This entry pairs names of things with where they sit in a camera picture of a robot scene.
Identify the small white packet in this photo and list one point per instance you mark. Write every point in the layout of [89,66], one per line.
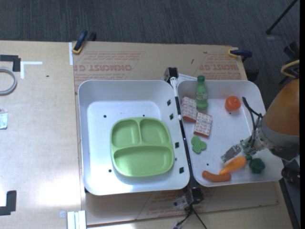
[3,120]

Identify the dark green broccoli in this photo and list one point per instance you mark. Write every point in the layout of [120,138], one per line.
[257,165]

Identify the orange sausage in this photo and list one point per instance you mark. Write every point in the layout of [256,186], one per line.
[215,177]

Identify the brown cardboard board red print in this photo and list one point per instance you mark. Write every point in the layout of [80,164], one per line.
[143,63]

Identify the green plastic bottle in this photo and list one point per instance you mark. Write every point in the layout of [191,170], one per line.
[201,96]

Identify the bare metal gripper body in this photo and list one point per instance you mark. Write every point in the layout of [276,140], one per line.
[253,141]

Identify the orange carrot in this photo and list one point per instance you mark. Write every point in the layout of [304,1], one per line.
[234,164]

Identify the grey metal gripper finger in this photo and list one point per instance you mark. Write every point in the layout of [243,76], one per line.
[230,154]

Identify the white plastic tray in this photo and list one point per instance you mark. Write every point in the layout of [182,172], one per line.
[228,128]
[100,137]

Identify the black cylinder on white bracket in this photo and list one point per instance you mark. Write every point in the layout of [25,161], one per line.
[291,175]

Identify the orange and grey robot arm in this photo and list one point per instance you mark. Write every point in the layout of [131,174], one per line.
[283,113]

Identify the green divided plate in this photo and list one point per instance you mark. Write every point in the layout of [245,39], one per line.
[143,149]

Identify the orange and white carton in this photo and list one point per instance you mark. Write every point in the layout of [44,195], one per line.
[202,125]
[189,109]

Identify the green flat leaf toy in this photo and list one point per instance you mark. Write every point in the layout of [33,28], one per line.
[197,145]

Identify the orange round toy fruit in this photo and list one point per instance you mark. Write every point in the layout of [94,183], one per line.
[232,103]

